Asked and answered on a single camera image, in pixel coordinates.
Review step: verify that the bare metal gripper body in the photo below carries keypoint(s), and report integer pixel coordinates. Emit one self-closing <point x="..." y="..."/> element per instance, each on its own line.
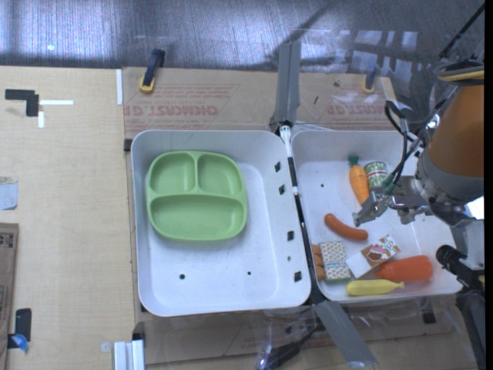
<point x="412" y="202"/>

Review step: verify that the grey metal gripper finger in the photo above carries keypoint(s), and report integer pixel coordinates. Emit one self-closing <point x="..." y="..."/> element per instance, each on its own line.
<point x="370" y="208"/>

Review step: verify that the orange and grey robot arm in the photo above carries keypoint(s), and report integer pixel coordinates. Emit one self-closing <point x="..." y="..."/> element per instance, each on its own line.
<point x="458" y="129"/>

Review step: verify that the orange carrot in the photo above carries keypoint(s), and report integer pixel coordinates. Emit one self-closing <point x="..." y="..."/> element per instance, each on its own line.
<point x="359" y="181"/>

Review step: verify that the orange sausage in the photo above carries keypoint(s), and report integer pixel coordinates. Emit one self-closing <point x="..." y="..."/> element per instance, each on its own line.
<point x="344" y="228"/>

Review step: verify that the green and red can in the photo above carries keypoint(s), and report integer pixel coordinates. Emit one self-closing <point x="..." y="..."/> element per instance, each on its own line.
<point x="375" y="173"/>

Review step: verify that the white plastic tray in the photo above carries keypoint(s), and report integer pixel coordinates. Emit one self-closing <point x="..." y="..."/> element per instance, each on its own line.
<point x="215" y="276"/>
<point x="331" y="191"/>

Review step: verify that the white and brown carton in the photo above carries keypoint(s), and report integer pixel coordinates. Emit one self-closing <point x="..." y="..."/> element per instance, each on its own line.
<point x="371" y="256"/>

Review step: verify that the green patterned carton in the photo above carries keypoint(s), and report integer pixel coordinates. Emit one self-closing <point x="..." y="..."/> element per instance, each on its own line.
<point x="335" y="262"/>

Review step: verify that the yellow banana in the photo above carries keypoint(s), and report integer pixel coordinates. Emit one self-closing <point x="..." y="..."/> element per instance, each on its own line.
<point x="371" y="287"/>

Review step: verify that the green divided plate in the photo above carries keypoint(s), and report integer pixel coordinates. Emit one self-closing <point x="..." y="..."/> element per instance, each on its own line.
<point x="196" y="214"/>

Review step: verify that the brown cardboard board red print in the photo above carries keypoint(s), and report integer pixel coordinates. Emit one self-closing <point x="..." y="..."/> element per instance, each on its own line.
<point x="215" y="106"/>

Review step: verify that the black cylinder on white bracket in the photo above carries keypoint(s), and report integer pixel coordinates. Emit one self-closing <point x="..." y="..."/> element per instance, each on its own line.
<point x="456" y="262"/>

